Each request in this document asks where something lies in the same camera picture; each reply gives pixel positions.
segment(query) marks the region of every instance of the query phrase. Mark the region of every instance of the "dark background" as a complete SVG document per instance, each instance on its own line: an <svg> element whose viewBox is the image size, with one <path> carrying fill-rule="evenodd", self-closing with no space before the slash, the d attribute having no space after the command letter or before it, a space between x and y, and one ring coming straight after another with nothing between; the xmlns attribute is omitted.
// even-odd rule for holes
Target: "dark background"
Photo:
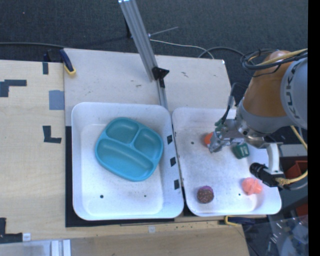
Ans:
<svg viewBox="0 0 320 256"><path fill-rule="evenodd" d="M226 64L230 84L249 84L251 76L241 55L271 48L296 51L308 48L308 0L136 0L151 39L204 49ZM117 0L0 1L0 60L43 61L59 48L7 43L45 43L102 51L137 53L126 37L125 20ZM156 55L197 58L198 48L151 42ZM307 141L307 132L302 131ZM299 143L288 127L272 134L285 144Z"/></svg>

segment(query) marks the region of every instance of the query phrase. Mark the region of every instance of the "white tray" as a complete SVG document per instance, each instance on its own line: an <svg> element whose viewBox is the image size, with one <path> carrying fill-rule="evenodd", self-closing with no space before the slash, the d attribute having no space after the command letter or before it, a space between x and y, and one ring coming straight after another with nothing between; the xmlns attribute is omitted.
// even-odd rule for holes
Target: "white tray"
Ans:
<svg viewBox="0 0 320 256"><path fill-rule="evenodd" d="M268 187L261 182L260 194L246 195L241 187L243 179L254 176L251 163L268 166L266 149L249 146L250 155L237 159L226 146L222 151L210 153L204 144L204 136L215 129L215 122L225 109L180 107L172 114L177 154L188 208L197 216L226 215L272 215L281 209L277 187ZM235 116L231 109L228 118ZM204 204L197 200L197 190L211 186L212 202Z"/></svg>
<svg viewBox="0 0 320 256"><path fill-rule="evenodd" d="M115 118L136 120L156 131L163 140L163 154L154 173L133 182L102 167L95 156L96 142ZM170 219L184 207L170 113L147 104L83 102L71 113L72 189L76 214L88 221Z"/></svg>

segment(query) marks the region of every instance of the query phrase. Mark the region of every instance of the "aluminum extrusion bar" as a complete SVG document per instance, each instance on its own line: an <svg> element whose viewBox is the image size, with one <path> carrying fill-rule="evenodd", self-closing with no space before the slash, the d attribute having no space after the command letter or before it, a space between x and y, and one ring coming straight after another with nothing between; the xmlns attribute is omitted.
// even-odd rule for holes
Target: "aluminum extrusion bar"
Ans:
<svg viewBox="0 0 320 256"><path fill-rule="evenodd" d="M161 106L168 109L165 88L160 85L160 81L155 79L152 69L158 67L154 51L152 50L150 40L142 21L138 5L135 0L118 0L125 21L132 34L135 46L140 54L142 63L150 81L156 80L159 100Z"/></svg>

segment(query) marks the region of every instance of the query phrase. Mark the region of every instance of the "blue divided dish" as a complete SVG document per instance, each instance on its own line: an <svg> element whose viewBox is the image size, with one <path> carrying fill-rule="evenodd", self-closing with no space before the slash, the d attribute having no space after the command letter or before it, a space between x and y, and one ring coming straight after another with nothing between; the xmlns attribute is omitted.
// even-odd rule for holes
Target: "blue divided dish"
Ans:
<svg viewBox="0 0 320 256"><path fill-rule="evenodd" d="M161 137L135 120L112 120L95 145L95 156L110 172L140 182L155 171L164 150Z"/></svg>

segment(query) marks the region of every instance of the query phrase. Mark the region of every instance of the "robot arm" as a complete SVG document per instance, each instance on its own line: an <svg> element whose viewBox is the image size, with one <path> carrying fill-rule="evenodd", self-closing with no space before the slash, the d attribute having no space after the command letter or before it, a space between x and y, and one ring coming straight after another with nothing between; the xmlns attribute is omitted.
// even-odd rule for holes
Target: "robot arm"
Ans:
<svg viewBox="0 0 320 256"><path fill-rule="evenodd" d="M264 137L286 126L308 129L308 54L305 50L302 53L274 51L254 68L257 70L236 109L235 118L226 118L232 107L229 102L207 146L211 153L245 142L258 149L266 148L269 168L263 166L263 169L270 177L261 177L264 173L260 171L261 166L253 166L250 171L255 176L259 173L258 178L273 187L278 185L275 181L278 176L274 174L279 168L278 148L265 142Z"/></svg>

